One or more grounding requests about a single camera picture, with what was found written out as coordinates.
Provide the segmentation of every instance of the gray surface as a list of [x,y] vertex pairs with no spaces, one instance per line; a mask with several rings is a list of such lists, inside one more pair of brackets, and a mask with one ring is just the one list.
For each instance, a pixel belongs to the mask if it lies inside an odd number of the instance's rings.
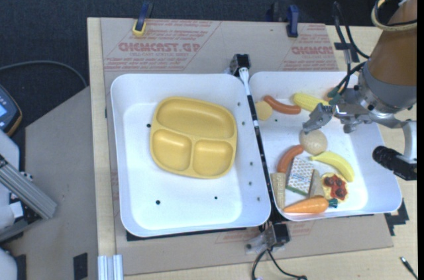
[[89,89],[26,128],[26,170],[58,203],[53,219],[4,246],[26,255],[28,280],[74,279],[74,257],[88,254],[97,276],[97,231]]

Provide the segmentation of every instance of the table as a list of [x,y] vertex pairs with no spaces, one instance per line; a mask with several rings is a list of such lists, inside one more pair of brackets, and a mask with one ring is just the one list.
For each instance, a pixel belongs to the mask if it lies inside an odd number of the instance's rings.
[[[87,20],[89,42],[89,69],[91,86],[91,111],[93,121],[93,155],[95,168],[95,194],[97,206],[97,240],[100,256],[116,254],[111,196],[111,175],[109,173],[109,147],[107,122],[105,119],[105,87],[103,80],[103,58],[100,19]],[[356,44],[362,51],[371,53],[380,30],[372,27],[351,27]],[[338,42],[333,26],[327,27],[331,42]],[[335,52],[337,63],[344,69],[343,55]],[[416,118],[416,106],[399,118]],[[381,127],[385,143],[399,152],[403,151],[403,132]],[[306,274],[308,279],[408,279],[411,275],[399,260],[404,256],[412,268],[418,270],[417,240],[417,182],[399,180],[409,215],[406,225],[396,226],[393,237],[394,247],[383,250],[349,252],[337,255],[299,257],[281,261],[283,269],[290,273]],[[251,263],[205,267],[183,271],[133,275],[125,279],[250,279]],[[265,279],[281,279],[281,273],[271,261],[259,264],[256,274]]]

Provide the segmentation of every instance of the blue clamp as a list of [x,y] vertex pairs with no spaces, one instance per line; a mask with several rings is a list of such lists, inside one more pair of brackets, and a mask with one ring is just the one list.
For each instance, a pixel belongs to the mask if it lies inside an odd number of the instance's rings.
[[287,36],[290,38],[297,38],[299,35],[297,33],[297,22],[299,20],[299,9],[296,5],[290,5],[287,9],[287,20],[289,24],[286,26],[287,28]]
[[152,8],[153,5],[151,5],[150,2],[145,1],[143,3],[140,15],[138,16],[138,20],[135,21],[134,26],[132,27],[132,33],[135,36],[141,37],[144,34],[144,31],[146,30],[145,20],[150,16]]

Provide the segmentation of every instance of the white tray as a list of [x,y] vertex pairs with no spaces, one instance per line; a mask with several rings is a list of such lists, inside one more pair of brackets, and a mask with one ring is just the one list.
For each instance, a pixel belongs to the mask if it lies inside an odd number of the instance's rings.
[[[218,179],[196,179],[159,168],[150,155],[157,104],[167,97],[226,107],[237,122],[235,162]],[[124,227],[152,237],[260,226],[270,216],[268,189],[241,81],[227,74],[125,74],[111,86],[119,203]]]
[[[271,95],[280,102],[293,104],[291,97],[302,92],[324,99],[328,91],[345,76],[343,72],[259,72],[250,79],[253,99],[262,100]],[[356,76],[350,84],[354,85]],[[302,123],[309,119],[309,112],[302,110],[298,115],[284,115],[273,112],[267,121],[259,121],[261,137],[269,173],[276,172],[276,166],[282,154],[291,146],[299,144]],[[392,212],[401,205],[401,192],[395,175],[372,159],[375,147],[384,145],[377,124],[361,124],[350,133],[343,132],[340,120],[333,118],[321,129],[329,142],[328,150],[336,152],[350,162],[355,179],[349,183],[349,196],[337,209],[328,209],[321,214],[286,214],[293,221],[333,218],[336,216],[354,216]],[[309,160],[304,152],[299,156]],[[312,162],[320,174],[336,171],[332,167]],[[286,205],[305,197],[286,190]]]

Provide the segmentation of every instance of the yellow plate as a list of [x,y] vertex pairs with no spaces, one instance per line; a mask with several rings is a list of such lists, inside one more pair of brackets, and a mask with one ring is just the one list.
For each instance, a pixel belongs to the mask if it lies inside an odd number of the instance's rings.
[[213,179],[234,163],[237,126],[226,108],[187,97],[162,100],[153,116],[150,153],[166,171]]

